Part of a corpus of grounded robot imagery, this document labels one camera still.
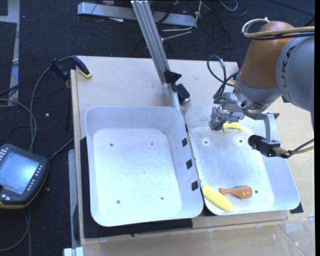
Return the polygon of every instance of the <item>black clamp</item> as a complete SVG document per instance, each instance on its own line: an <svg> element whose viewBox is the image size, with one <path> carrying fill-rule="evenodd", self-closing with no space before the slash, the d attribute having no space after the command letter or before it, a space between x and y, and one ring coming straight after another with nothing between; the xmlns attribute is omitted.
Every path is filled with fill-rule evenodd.
<svg viewBox="0 0 320 256"><path fill-rule="evenodd" d="M179 103L181 105L186 105L190 102L190 93L187 91L187 89L183 86L182 83L176 85L176 81L181 76L181 74L169 70L166 70L164 72L166 82L171 85L172 91L178 94Z"/></svg>
<svg viewBox="0 0 320 256"><path fill-rule="evenodd" d="M79 73L85 78L89 79L92 77L92 72L86 67L86 65L77 57L71 56L70 60L79 68ZM51 72L59 79L62 79L67 88L70 88L70 72L66 69L58 59L54 59L50 64Z"/></svg>

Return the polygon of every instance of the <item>black carpet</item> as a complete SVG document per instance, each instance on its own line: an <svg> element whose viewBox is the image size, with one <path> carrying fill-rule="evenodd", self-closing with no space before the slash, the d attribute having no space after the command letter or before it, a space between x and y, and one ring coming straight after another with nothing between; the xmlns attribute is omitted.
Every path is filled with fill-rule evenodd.
<svg viewBox="0 0 320 256"><path fill-rule="evenodd" d="M0 21L0 93L10 87L17 24Z"/></svg>
<svg viewBox="0 0 320 256"><path fill-rule="evenodd" d="M0 16L8 15L8 0L0 0Z"/></svg>
<svg viewBox="0 0 320 256"><path fill-rule="evenodd" d="M70 55L150 57L137 21L117 22L103 17L79 16L77 5L81 2L20 1L19 101L27 107L37 80L55 58ZM251 42L241 35L241 28L247 21L268 17L272 21L283 21L301 27L315 15L315 0L237 2L238 8L229 11L220 1L204 1L211 10L201 8L197 29L193 29L189 35L165 41L168 59L205 60L208 55L217 54L224 61L237 62L241 67ZM198 4L198 1L180 1L174 12L194 15ZM170 5L161 6L167 10L169 7ZM172 29L173 26L160 24L158 28ZM178 33L161 31L160 34L166 38ZM63 64L68 69L72 67L69 61L64 61ZM68 119L70 90L62 80L48 73L39 84L36 95L33 113L40 132L34 152L48 155L73 137L71 120ZM10 143L28 149L30 123L26 111L18 106L0 109L0 122L2 144L10 135ZM68 168L68 151L64 151L58 155L58 159L54 158L51 162L47 183L51 188L50 192L41 193L31 204L30 235L34 256L59 256L64 248L71 247ZM22 237L25 222L21 210L0 211L0 249L14 244ZM0 252L0 255L28 255L28 250L28 239L25 239L13 250L3 254Z"/></svg>

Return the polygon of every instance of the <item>yellow clamp tip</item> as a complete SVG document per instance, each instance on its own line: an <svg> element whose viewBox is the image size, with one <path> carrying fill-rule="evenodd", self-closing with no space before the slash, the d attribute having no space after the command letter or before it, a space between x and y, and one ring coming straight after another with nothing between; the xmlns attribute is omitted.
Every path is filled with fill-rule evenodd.
<svg viewBox="0 0 320 256"><path fill-rule="evenodd" d="M89 79L90 77L92 77L92 72L89 71L89 74L85 74L81 69L79 69L79 73L81 75L83 75L85 78Z"/></svg>

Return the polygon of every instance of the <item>metal pole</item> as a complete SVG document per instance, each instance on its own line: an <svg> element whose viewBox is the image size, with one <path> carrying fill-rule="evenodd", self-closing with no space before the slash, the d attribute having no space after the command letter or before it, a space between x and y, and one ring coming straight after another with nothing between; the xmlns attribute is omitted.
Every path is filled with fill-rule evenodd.
<svg viewBox="0 0 320 256"><path fill-rule="evenodd" d="M131 4L160 81L162 84L168 84L165 71L170 71L170 67L150 5L148 1L131 1ZM181 112L178 94L172 90L171 84L169 84L169 92L172 106Z"/></svg>

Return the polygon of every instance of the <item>yellow toy corn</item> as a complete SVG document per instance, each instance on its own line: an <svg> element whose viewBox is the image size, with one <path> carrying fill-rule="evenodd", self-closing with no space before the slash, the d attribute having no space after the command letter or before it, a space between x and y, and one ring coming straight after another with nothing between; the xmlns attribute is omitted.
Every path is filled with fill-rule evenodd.
<svg viewBox="0 0 320 256"><path fill-rule="evenodd" d="M231 211L231 209L234 207L232 202L230 202L224 195L211 186L204 186L202 188L202 192L205 198L226 212Z"/></svg>

